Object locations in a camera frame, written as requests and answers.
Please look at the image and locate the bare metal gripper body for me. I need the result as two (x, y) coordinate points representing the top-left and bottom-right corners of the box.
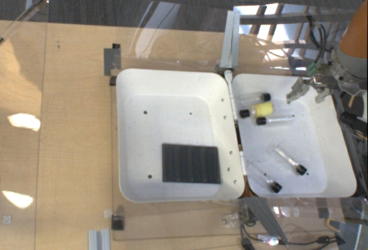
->
(312, 71), (368, 97)

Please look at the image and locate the clear vial with black cap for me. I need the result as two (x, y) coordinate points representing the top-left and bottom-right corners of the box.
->
(237, 92), (272, 106)
(271, 147), (308, 176)
(255, 114), (294, 126)
(249, 160), (283, 194)

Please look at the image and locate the yellow vial with black cap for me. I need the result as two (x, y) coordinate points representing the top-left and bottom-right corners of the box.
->
(239, 102), (274, 120)

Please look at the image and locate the white plastic tray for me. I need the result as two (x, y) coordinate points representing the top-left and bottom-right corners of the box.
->
(231, 73), (358, 199)
(116, 68), (246, 203)

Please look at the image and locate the black ribbed rectangular plate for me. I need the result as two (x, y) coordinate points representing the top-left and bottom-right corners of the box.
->
(161, 143), (222, 185)

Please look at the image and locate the black cylinder on white bracket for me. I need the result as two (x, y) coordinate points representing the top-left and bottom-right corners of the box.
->
(340, 92), (368, 132)

